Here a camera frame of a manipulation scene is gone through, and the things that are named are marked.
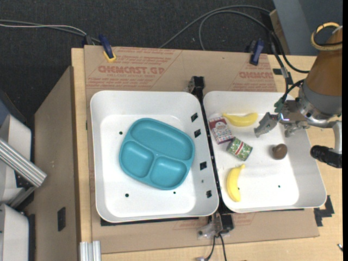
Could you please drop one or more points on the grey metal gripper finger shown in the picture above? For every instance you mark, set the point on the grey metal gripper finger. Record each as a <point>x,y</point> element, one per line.
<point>263,124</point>
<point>292,130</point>

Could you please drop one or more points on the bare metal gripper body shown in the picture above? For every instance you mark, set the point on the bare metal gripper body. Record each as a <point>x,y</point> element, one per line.
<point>299,115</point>

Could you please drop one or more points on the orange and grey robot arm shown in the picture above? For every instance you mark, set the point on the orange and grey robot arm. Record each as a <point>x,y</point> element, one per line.
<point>327,72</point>

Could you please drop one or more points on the yellow banana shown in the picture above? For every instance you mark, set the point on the yellow banana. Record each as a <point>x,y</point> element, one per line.
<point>240,119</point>
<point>233,183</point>

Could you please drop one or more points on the brown round toy food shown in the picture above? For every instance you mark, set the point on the brown round toy food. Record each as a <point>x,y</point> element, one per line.
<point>279,151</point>

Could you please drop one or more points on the green and red can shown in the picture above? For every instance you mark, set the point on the green and red can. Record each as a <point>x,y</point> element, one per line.
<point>239,149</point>

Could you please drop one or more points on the red and white carton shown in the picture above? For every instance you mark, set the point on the red and white carton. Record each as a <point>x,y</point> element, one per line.
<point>220,131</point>

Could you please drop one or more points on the white plastic tray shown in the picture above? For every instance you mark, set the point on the white plastic tray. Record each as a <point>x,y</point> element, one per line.
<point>269,173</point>
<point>152,156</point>

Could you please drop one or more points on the brown cardboard board red print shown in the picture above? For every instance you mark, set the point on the brown cardboard board red print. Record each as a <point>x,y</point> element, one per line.
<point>174,64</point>

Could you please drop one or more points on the blue divided plate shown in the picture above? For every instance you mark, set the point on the blue divided plate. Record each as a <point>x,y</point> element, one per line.
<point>156,154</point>

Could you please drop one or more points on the black cylinder on white bracket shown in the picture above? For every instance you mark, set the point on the black cylinder on white bracket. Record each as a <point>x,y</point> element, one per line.
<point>327,151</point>

